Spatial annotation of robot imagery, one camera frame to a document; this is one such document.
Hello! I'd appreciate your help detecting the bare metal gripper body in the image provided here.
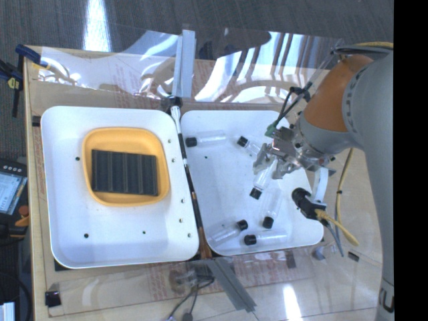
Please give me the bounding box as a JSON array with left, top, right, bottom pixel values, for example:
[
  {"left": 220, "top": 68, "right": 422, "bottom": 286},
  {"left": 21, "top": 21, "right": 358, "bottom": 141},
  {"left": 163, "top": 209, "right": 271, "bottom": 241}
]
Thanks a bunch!
[{"left": 270, "top": 126, "right": 337, "bottom": 174}]

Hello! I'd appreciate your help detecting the clear plastic bottle, black cap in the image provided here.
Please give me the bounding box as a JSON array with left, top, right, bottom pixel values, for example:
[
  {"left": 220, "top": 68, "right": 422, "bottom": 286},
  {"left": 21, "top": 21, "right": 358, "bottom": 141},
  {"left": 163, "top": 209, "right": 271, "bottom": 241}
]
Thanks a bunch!
[
  {"left": 208, "top": 219, "right": 249, "bottom": 245},
  {"left": 236, "top": 135, "right": 263, "bottom": 157},
  {"left": 185, "top": 129, "right": 228, "bottom": 148},
  {"left": 249, "top": 164, "right": 279, "bottom": 201},
  {"left": 243, "top": 229, "right": 289, "bottom": 247},
  {"left": 261, "top": 192, "right": 284, "bottom": 230}
]

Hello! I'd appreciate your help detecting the white plastic tray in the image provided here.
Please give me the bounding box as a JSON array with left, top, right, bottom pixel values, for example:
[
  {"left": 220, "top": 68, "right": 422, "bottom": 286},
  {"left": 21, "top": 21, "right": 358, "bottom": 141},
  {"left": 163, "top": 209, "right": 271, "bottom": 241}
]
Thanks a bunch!
[
  {"left": 39, "top": 105, "right": 201, "bottom": 270},
  {"left": 179, "top": 109, "right": 325, "bottom": 257}
]

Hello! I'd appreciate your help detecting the thin black and white rod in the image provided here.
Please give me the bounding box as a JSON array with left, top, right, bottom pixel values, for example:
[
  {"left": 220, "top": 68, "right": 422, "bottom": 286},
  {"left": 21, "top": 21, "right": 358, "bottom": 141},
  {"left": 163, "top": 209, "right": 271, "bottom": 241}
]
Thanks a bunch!
[{"left": 170, "top": 106, "right": 213, "bottom": 259}]

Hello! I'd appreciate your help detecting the brown cardboard board, red print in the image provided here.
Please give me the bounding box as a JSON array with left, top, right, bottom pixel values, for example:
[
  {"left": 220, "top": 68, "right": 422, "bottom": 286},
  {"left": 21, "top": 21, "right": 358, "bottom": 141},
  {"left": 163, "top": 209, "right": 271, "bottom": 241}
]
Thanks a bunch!
[{"left": 26, "top": 55, "right": 339, "bottom": 301}]

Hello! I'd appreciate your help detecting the yellow rounded plastic container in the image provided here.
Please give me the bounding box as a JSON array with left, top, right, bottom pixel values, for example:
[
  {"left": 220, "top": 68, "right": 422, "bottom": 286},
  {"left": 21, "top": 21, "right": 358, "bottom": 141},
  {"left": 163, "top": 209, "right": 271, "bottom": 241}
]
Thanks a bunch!
[{"left": 81, "top": 126, "right": 172, "bottom": 208}]

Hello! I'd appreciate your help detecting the black ribbed rectangular insert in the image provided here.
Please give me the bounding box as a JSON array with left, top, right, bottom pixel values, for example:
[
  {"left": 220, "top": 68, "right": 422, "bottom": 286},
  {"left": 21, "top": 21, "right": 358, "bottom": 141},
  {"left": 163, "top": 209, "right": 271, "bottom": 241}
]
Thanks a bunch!
[{"left": 90, "top": 149, "right": 159, "bottom": 197}]

